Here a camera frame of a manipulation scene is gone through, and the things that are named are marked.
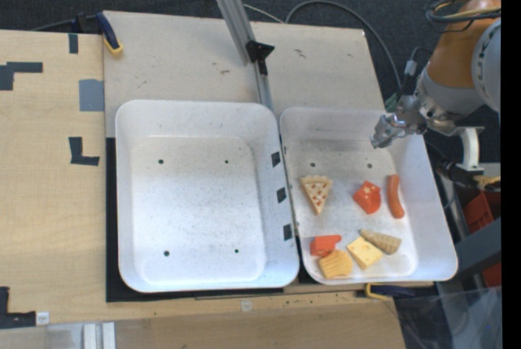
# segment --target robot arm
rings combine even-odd
[[[438,1],[427,14],[453,2]],[[499,114],[501,122],[501,0],[467,0],[458,13],[443,20],[449,24],[414,92],[402,94],[391,115],[380,116],[370,141],[374,148],[384,148],[397,138],[428,129],[460,136],[465,151],[458,169],[476,174],[479,129],[456,123],[484,104]]]

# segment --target red object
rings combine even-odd
[[[480,191],[475,198],[463,207],[463,215],[469,233],[474,233],[494,222],[493,212],[498,215],[501,214],[501,193]],[[500,286],[501,262],[485,269],[482,274],[488,287]]]
[[[395,219],[401,219],[405,216],[405,210],[400,203],[398,197],[398,185],[400,184],[400,177],[398,174],[392,174],[387,178],[387,204],[389,210]]]
[[[316,236],[309,244],[309,252],[314,256],[327,256],[335,250],[335,245],[342,240],[340,235]]]
[[[380,188],[367,180],[352,195],[352,198],[368,215],[380,209],[380,204],[382,204]]]

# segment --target table top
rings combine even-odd
[[[11,288],[9,311],[49,312],[64,323],[374,303],[356,298],[360,286],[297,281],[274,295],[106,303],[105,140],[118,105],[256,101],[252,66],[241,63],[223,20],[106,16],[124,46],[117,57],[99,35],[0,31],[0,66],[42,64],[42,72],[15,72],[12,89],[0,90],[0,285]],[[276,47],[267,64],[277,116],[289,106],[383,108],[361,30],[252,27]],[[104,82],[104,113],[81,106],[86,81]],[[81,138],[81,156],[99,161],[72,163],[72,137]]]

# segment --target white tray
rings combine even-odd
[[[256,103],[116,113],[119,270],[140,292],[282,287],[299,269],[277,121]]]
[[[283,112],[280,132],[291,201],[304,266],[323,284],[386,281],[443,281],[451,278],[458,260],[440,202],[431,165],[421,136],[398,139],[385,149],[374,149],[370,135],[385,111],[292,107]],[[405,217],[394,219],[386,198],[387,176],[400,178],[399,197]],[[299,178],[324,175],[333,180],[326,206],[315,216],[300,187]],[[352,199],[364,180],[381,187],[382,204],[371,215]],[[402,239],[394,255],[362,270],[353,263],[350,276],[327,280],[318,257],[309,252],[315,236],[339,234],[346,246],[359,237],[359,229],[375,230]]]

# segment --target black bracket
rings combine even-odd
[[[0,329],[14,329],[16,327],[30,327],[36,325],[36,312],[9,313],[7,300],[9,287],[0,287]]]
[[[247,54],[252,62],[258,62],[260,74],[268,76],[268,68],[266,67],[266,58],[275,49],[274,46],[268,46],[257,41],[250,41],[246,44]]]

